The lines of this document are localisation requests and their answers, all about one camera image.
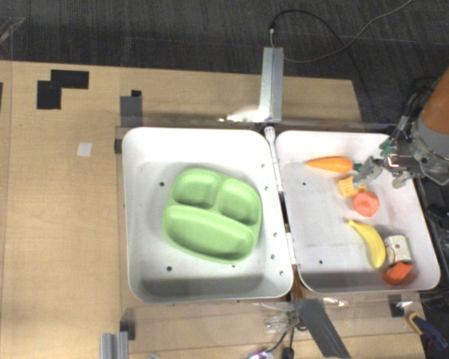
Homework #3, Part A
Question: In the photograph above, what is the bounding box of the yellow ridged toy piece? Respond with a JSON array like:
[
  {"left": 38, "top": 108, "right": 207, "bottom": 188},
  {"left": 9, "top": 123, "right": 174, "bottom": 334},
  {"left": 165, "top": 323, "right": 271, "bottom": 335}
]
[{"left": 337, "top": 175, "right": 368, "bottom": 199}]

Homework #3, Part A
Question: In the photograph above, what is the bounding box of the yellow banana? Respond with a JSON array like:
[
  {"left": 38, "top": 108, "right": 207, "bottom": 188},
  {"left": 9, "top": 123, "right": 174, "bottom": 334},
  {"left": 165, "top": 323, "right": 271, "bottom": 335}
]
[{"left": 347, "top": 218, "right": 388, "bottom": 270}]

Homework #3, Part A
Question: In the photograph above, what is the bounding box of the orange carrot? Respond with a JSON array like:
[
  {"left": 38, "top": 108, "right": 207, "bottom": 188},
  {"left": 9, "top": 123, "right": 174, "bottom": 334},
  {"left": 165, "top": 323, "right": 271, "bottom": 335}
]
[{"left": 305, "top": 156, "right": 362, "bottom": 174}]

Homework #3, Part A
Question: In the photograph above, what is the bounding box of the white plastic tray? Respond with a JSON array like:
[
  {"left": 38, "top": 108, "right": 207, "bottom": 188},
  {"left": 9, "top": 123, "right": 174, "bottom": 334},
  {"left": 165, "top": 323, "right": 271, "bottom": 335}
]
[
  {"left": 275, "top": 129, "right": 442, "bottom": 295},
  {"left": 120, "top": 126, "right": 295, "bottom": 304}
]

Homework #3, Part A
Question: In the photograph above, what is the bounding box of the green divided plate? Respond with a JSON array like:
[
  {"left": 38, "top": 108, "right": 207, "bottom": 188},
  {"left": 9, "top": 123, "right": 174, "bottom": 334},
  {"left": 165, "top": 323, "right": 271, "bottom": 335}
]
[{"left": 161, "top": 167, "right": 264, "bottom": 266}]

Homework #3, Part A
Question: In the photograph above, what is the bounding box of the white can with orange print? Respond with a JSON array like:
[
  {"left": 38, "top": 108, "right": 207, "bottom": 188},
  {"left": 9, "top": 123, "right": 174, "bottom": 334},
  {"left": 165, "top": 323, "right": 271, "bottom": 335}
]
[{"left": 382, "top": 234, "right": 413, "bottom": 265}]

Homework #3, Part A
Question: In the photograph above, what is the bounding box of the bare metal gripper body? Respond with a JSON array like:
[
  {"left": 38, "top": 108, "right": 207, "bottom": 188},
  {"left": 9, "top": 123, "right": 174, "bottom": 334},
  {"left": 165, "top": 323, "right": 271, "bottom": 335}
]
[{"left": 382, "top": 147, "right": 449, "bottom": 190}]

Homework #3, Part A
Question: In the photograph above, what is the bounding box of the pale wood board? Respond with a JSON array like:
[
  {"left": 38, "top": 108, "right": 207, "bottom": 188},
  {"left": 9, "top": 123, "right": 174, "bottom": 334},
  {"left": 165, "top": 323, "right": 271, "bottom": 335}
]
[{"left": 0, "top": 58, "right": 428, "bottom": 359}]

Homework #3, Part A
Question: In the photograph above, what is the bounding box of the pink doughnut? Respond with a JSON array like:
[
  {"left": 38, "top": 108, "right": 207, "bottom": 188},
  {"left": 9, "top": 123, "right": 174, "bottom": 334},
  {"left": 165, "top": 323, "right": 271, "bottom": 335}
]
[{"left": 352, "top": 190, "right": 381, "bottom": 218}]

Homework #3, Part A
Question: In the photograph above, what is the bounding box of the orange cube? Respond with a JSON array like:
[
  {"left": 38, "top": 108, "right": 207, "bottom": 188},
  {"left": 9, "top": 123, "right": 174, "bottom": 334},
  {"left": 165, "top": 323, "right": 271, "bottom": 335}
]
[{"left": 382, "top": 261, "right": 415, "bottom": 287}]

